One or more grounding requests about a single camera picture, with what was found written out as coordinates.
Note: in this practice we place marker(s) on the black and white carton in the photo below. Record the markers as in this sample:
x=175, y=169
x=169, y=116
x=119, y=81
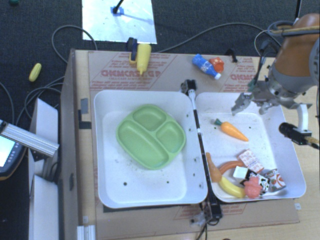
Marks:
x=263, y=182

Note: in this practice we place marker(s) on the black cylinder on white bracket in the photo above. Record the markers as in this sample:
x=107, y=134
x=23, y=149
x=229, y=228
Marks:
x=293, y=132

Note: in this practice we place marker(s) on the orange and white carton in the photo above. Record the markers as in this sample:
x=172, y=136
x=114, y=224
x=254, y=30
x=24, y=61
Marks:
x=251, y=160

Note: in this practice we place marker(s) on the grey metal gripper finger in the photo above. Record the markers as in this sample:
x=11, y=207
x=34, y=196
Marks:
x=266, y=107
x=241, y=104

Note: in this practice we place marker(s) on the orange carrot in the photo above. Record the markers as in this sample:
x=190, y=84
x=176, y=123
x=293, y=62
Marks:
x=233, y=131

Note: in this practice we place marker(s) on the white cube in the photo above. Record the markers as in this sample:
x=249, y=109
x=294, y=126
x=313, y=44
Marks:
x=240, y=172

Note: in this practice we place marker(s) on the blue plastic bottle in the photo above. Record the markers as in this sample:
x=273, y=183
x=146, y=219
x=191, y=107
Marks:
x=205, y=65

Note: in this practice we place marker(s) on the strawberry print can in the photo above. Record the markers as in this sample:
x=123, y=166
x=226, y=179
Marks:
x=276, y=180

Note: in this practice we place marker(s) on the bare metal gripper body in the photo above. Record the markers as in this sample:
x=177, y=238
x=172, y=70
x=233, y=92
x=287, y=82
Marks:
x=270, y=94

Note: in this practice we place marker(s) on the white plastic tray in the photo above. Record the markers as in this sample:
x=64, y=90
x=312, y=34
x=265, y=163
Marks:
x=150, y=186
x=262, y=149

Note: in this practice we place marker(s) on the yellow banana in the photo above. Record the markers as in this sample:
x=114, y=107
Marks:
x=231, y=187

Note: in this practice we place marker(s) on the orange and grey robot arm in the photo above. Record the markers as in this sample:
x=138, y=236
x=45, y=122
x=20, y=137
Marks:
x=293, y=56

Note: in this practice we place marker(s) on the yellow squeeze bottle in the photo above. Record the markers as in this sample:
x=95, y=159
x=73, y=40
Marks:
x=143, y=55

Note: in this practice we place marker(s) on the green divided plate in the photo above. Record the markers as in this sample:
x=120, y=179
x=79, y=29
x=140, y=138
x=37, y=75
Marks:
x=147, y=139

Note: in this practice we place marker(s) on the orange sausage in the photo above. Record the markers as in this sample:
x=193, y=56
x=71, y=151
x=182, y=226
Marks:
x=228, y=166

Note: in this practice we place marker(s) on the thin black and white rod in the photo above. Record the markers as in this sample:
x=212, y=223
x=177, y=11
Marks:
x=200, y=134

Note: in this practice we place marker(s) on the pink toy figure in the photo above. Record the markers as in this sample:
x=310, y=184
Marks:
x=253, y=187

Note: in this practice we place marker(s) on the yellow corn cob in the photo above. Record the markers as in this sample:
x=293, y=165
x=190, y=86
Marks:
x=35, y=72

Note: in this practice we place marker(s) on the brown cardboard board red print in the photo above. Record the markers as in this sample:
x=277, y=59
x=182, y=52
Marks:
x=165, y=69

